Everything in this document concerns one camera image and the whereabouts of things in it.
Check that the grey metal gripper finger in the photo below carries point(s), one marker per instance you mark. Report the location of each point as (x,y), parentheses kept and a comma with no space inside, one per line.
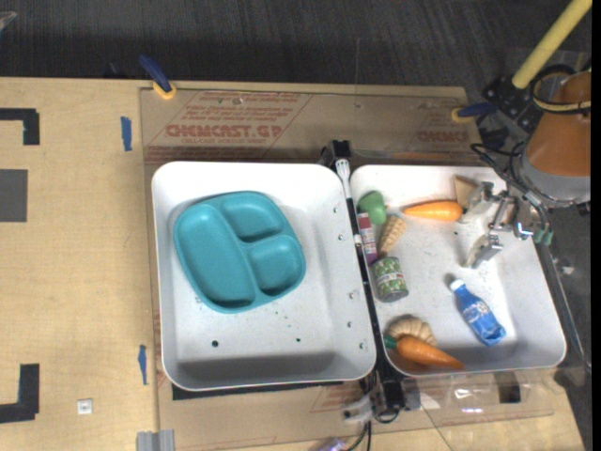
(486,248)
(482,194)

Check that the thin black and white rod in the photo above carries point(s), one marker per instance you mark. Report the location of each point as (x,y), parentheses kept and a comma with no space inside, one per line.
(350,205)

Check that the white plastic tray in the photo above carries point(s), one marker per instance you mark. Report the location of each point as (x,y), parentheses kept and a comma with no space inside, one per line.
(291,341)
(432,270)

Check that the tan bread slice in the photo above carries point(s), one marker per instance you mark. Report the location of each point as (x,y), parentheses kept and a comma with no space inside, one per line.
(464,187)

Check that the blue plastic bottle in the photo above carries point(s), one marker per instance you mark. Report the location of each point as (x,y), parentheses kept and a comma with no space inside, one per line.
(479,315)

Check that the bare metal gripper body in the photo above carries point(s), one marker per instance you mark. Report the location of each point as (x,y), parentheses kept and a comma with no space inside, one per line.
(514,214)

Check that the brown cardboard board red print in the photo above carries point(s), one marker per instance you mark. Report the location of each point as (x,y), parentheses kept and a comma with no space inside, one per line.
(225,129)

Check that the beige waffle cone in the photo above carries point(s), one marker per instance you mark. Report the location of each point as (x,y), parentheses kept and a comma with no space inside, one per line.
(392,234)

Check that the small white square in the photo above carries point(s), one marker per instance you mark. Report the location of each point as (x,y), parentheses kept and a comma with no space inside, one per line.
(85,406)

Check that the beige croissant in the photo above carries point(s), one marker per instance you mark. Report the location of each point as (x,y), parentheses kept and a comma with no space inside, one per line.
(413,328)

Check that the teal divided plate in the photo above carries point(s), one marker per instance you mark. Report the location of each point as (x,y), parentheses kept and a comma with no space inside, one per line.
(220,256)

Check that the pink and purple packet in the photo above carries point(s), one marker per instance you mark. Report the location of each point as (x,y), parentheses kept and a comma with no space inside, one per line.
(367,237)

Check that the green can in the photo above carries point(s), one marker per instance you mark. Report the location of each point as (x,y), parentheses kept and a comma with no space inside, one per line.
(389,280)

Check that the green toy pepper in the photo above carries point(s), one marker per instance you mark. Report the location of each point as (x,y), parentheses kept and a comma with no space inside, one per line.
(374,207)

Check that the orange carrot with green top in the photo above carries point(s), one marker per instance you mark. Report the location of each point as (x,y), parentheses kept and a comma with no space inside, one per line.
(425,351)

